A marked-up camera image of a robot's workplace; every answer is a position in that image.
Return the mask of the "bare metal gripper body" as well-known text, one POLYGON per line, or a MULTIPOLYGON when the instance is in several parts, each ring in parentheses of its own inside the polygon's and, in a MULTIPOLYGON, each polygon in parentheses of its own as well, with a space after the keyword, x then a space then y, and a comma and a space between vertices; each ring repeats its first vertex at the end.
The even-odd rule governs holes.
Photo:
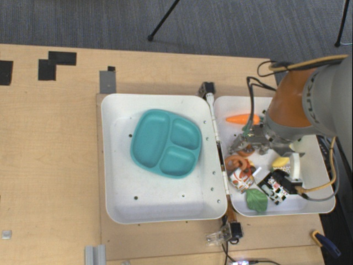
POLYGON ((249 131, 242 134, 245 137, 245 148, 258 152, 260 145, 269 145, 278 155, 292 155, 291 141, 281 138, 265 124, 252 126, 249 131))

